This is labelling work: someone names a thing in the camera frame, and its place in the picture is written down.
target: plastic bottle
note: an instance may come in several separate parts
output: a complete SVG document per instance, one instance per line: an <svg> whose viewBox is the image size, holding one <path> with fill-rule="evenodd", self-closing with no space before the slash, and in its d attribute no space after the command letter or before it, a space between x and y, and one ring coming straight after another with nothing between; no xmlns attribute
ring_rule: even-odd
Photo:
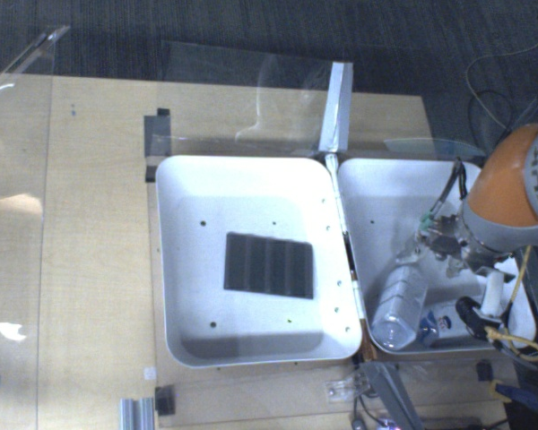
<svg viewBox="0 0 538 430"><path fill-rule="evenodd" d="M468 337L466 325L456 311L456 299L429 305L422 311L417 338L426 347L443 340Z"/></svg>
<svg viewBox="0 0 538 430"><path fill-rule="evenodd" d="M386 278L380 303L371 324L379 345L400 350L417 337L427 282L411 265L399 266Z"/></svg>

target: white cable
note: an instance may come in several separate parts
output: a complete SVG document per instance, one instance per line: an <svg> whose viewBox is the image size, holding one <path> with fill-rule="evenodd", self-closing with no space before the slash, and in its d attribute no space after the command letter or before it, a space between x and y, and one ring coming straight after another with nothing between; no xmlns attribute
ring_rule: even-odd
<svg viewBox="0 0 538 430"><path fill-rule="evenodd" d="M472 84L470 83L470 78L469 78L469 75L468 73L470 72L470 69L473 68L474 64L476 64L477 62L480 62L482 59L488 59L490 57L509 57L509 56L517 56L519 54L524 54L524 53L528 53L534 49L537 49L538 48L538 41L530 46L530 47L526 47L524 49L520 49L518 51L512 51L510 53L504 53L504 54L487 54L485 56L480 56L480 57L477 57L476 59L474 59L469 65L468 67L466 67L466 71L464 72L464 79L466 80L466 85L468 86L468 89L470 90L470 92L474 95L474 98L478 101L478 103L481 105L482 108L484 108L484 111L486 111L486 113L488 114L488 116L490 116L492 118L492 120L494 121L494 123L496 123L497 125L499 125L502 129L507 129L507 127L502 124L495 116L494 114L486 107L486 105L484 105L484 102L482 102L481 98L478 97L478 94L476 93L476 91L474 90Z"/></svg>

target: gray floor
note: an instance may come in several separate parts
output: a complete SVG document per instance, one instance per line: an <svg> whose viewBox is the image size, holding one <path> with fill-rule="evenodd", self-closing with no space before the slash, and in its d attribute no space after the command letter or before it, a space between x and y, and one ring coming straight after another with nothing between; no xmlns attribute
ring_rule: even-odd
<svg viewBox="0 0 538 430"><path fill-rule="evenodd" d="M0 0L0 69L62 23L62 75L171 79L164 40L350 60L356 90L422 95L433 135L479 143L491 124L464 71L533 45L537 15L538 0ZM471 76L508 122L538 93L538 48L484 59Z"/></svg>

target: plastic container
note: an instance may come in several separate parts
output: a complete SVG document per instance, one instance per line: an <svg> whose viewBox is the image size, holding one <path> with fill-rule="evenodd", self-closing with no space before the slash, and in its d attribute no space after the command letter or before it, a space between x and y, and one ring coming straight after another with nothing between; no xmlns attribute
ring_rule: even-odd
<svg viewBox="0 0 538 430"><path fill-rule="evenodd" d="M413 266L392 270L371 325L373 340L390 350L411 344L417 337L427 289L426 280Z"/></svg>
<svg viewBox="0 0 538 430"><path fill-rule="evenodd" d="M422 311L418 340L424 346L468 337L466 325L456 311L456 299L429 305Z"/></svg>

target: water bottle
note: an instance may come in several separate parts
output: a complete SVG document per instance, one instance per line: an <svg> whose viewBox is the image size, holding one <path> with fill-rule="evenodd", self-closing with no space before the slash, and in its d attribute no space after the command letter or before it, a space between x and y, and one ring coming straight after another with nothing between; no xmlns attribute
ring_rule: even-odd
<svg viewBox="0 0 538 430"><path fill-rule="evenodd" d="M391 271L380 294L371 335L379 345L400 350L417 337L427 281L411 265Z"/></svg>
<svg viewBox="0 0 538 430"><path fill-rule="evenodd" d="M456 311L456 300L425 307L417 338L426 347L442 341L470 338L466 325Z"/></svg>

